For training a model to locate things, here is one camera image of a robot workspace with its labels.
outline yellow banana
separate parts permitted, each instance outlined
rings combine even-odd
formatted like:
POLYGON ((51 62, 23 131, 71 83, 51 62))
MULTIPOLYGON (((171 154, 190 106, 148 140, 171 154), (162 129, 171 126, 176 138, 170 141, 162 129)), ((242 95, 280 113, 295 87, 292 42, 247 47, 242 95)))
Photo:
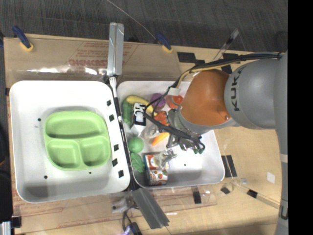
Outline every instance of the yellow banana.
MULTIPOLYGON (((129 104, 135 104, 135 103, 140 103, 140 104, 145 104, 145 105, 148 105, 149 102, 147 100, 145 100, 144 98, 142 97, 139 97, 139 96, 136 96, 136 95, 130 95, 126 98, 126 101, 129 103, 129 104)), ((150 105, 148 108, 147 108, 147 112, 148 113, 152 113, 153 111, 153 106, 150 105)))

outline dark floor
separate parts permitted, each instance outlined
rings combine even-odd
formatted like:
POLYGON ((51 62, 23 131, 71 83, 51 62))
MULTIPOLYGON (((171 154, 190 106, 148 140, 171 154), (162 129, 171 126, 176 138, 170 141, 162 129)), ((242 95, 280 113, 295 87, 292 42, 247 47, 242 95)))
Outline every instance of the dark floor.
MULTIPOLYGON (((147 28, 163 33, 172 45, 220 48, 234 29, 240 36, 230 49, 286 51, 288 0, 110 0, 147 28)), ((11 27, 26 33, 107 39, 109 24, 125 26, 125 41, 154 38, 107 0, 0 0, 0 30, 13 37, 11 27)), ((0 52, 0 131, 7 141, 3 51, 0 52)), ((9 172, 8 159, 0 171, 9 172)), ((10 206, 7 180, 0 174, 0 222, 10 206)))

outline can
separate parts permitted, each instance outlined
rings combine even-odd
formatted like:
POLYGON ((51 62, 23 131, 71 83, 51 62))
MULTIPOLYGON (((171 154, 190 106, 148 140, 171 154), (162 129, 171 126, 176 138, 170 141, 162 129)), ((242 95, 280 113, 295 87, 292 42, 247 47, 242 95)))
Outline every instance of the can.
POLYGON ((161 186, 167 183, 168 174, 165 169, 147 170, 146 180, 149 186, 161 186))

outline green lime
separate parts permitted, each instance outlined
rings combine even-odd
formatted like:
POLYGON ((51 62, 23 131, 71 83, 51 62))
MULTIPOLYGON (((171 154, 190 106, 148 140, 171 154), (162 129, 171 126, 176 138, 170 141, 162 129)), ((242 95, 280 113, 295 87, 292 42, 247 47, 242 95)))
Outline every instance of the green lime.
POLYGON ((128 142, 128 149, 131 152, 138 153, 143 150, 143 140, 138 137, 131 138, 128 142))

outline green divided plate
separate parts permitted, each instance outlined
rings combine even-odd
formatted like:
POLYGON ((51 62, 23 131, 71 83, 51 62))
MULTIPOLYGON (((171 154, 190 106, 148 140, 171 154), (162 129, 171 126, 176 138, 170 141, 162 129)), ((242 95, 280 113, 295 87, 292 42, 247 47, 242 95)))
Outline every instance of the green divided plate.
POLYGON ((45 148, 50 162, 62 170, 101 166, 111 156, 104 119, 91 111, 55 112, 44 126, 45 148))

